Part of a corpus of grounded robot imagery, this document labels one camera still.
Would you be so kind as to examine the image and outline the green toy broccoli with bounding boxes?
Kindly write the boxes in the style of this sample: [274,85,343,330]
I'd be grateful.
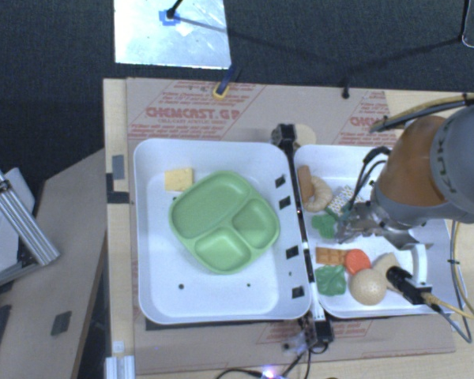
[310,210,338,240]

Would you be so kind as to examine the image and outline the green divided plate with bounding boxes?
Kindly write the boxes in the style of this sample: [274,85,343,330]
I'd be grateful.
[168,170,282,276]

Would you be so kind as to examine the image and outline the white plastic tray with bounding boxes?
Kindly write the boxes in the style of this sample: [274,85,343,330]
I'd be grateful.
[133,137,314,325]
[293,144,461,320]

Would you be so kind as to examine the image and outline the orange toy biscuit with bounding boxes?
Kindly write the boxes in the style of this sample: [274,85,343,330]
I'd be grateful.
[315,246,348,268]

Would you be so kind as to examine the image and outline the beige toy bread piece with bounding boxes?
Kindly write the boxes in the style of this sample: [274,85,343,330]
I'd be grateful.
[372,252,401,280]

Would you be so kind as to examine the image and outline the orange toy carrot slice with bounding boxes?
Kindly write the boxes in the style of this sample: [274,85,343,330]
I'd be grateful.
[344,249,373,275]

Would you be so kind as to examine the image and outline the thin black and white rod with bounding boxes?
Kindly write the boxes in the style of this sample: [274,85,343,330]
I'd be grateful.
[283,140,322,323]

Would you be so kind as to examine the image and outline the tan toy croissant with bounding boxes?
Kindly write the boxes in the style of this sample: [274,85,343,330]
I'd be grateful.
[303,175,334,213]

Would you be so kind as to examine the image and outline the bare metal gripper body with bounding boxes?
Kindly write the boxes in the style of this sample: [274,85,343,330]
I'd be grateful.
[348,202,393,239]

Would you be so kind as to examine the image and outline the brown cardboard board red print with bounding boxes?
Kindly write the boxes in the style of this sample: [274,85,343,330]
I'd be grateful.
[125,77,458,375]

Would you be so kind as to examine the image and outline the white patterned packet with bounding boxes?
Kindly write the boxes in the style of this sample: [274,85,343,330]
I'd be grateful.
[328,185,357,215]

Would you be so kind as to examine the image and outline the black cylinder on white bracket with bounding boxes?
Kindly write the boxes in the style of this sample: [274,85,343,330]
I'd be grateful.
[386,242,434,306]

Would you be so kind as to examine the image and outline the yellow square cracker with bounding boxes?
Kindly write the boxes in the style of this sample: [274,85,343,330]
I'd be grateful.
[164,167,195,193]

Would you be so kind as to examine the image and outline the brown toy sausage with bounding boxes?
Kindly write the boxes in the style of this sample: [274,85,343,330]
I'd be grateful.
[297,165,315,205]

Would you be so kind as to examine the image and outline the green toy lettuce leaf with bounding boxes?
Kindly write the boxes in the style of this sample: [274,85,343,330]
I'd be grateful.
[314,264,348,298]

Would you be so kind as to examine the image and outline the beige round toy bread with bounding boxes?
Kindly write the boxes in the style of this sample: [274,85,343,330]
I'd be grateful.
[348,268,389,306]

